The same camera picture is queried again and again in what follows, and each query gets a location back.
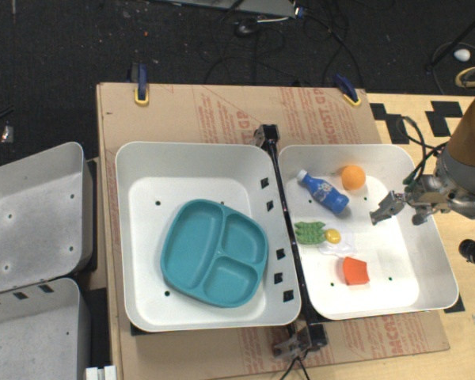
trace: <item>orange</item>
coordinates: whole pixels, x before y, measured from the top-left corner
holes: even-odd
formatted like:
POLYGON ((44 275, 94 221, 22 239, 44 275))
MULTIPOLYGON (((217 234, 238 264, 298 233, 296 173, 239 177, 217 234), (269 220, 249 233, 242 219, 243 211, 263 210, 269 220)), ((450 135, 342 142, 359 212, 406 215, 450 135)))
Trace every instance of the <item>orange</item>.
POLYGON ((341 172, 341 182, 345 190, 357 190, 366 183, 366 174, 359 166, 349 165, 341 172))

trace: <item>cardboard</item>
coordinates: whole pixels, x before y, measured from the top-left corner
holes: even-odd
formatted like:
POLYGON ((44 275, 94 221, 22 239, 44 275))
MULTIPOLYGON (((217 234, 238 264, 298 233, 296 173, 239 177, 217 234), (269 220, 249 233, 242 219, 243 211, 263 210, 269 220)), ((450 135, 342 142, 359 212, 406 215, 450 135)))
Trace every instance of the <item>cardboard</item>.
MULTIPOLYGON (((287 339, 285 328, 132 333, 124 309, 116 152, 131 141, 251 143, 253 132, 261 124, 278 125, 280 149, 294 143, 380 143, 385 134, 378 132, 368 95, 360 91, 362 104, 354 108, 343 100, 338 89, 150 85, 150 103, 139 107, 134 103, 133 89, 134 85, 128 83, 97 87, 109 321, 112 360, 119 378, 279 377, 272 376, 272 372, 284 371, 289 363, 273 357, 272 345, 287 339)), ((440 314, 434 311, 328 322, 328 347, 310 353, 305 366, 316 367, 310 373, 320 374, 320 378, 334 370, 346 373, 343 378, 378 378, 379 374, 380 378, 404 378, 390 373, 401 371, 398 359, 387 359, 385 362, 392 363, 379 366, 373 362, 449 350, 440 314), (325 369, 351 362, 380 369, 371 377, 352 365, 325 369)), ((433 373, 451 366, 449 373, 457 372, 453 356, 442 355, 440 359, 443 363, 433 373)), ((425 359, 417 362, 430 366, 425 359)), ((469 364, 462 368, 463 373, 469 373, 468 369, 469 364)), ((411 378, 412 371, 405 375, 411 378)))

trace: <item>white plastic tray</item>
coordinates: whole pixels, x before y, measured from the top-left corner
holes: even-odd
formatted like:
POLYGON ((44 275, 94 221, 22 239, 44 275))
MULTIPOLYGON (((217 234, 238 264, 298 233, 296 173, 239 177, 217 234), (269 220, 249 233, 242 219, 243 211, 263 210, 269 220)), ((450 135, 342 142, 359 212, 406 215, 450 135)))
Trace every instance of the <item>white plastic tray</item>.
POLYGON ((0 292, 83 268, 92 254, 93 186, 69 142, 0 167, 0 292))
POLYGON ((89 311, 73 280, 0 294, 0 380, 82 380, 89 345, 89 311))
POLYGON ((295 264, 274 168, 263 150, 132 142, 116 155, 116 175, 125 307, 132 324, 163 332, 285 325, 296 319, 301 300, 295 264), (170 288, 162 277, 167 232, 181 207, 197 199, 223 202, 254 219, 268 236, 262 281, 243 306, 210 306, 170 288))
MULTIPOLYGON (((399 215, 371 223, 370 211, 390 190, 403 192, 402 181, 415 167, 403 149, 382 144, 288 146, 279 154, 279 167, 292 222, 322 221, 327 229, 350 231, 354 257, 367 262, 370 282, 348 286, 338 256, 324 255, 316 245, 298 246, 310 301, 320 315, 340 320, 437 310, 457 301, 458 285, 432 217, 414 226, 415 212, 407 205, 399 215), (339 174, 351 164, 367 175, 365 186, 354 192, 343 189, 339 174), (296 180, 300 169, 346 194, 347 209, 335 216, 312 200, 296 180)), ((342 241, 348 237, 342 232, 342 241)))

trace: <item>egg yolk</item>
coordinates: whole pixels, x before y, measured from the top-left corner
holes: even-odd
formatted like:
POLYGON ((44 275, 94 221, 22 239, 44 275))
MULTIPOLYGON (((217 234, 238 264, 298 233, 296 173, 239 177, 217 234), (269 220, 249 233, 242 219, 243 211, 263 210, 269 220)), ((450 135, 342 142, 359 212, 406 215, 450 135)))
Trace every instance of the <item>egg yolk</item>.
POLYGON ((341 172, 341 183, 346 190, 357 190, 364 186, 366 174, 356 165, 346 166, 341 172))
POLYGON ((325 231, 325 239, 327 242, 332 244, 339 244, 341 241, 341 234, 340 231, 334 230, 331 228, 330 230, 325 231))

